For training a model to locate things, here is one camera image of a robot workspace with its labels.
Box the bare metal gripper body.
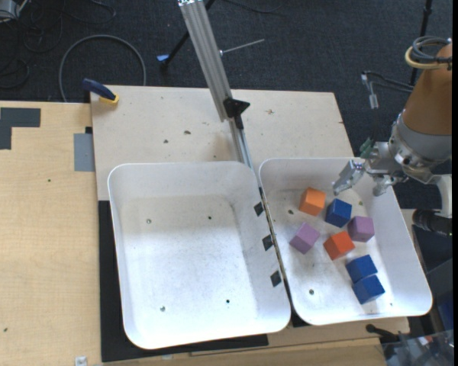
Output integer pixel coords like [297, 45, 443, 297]
[362, 140, 435, 186]

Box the white plastic tray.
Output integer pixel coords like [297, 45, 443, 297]
[107, 161, 292, 351]
[257, 156, 434, 326]

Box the blue cube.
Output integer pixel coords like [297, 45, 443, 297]
[324, 197, 353, 229]
[351, 274, 386, 306]
[344, 254, 379, 284]

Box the pale wood board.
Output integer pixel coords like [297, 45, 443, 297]
[89, 85, 411, 358]

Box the black cylinder on white bracket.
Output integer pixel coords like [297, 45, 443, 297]
[411, 173, 453, 238]

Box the orange cube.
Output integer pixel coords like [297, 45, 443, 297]
[322, 230, 356, 262]
[298, 187, 327, 217]

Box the purple cube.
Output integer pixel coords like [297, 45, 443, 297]
[347, 215, 376, 243]
[288, 222, 321, 255]

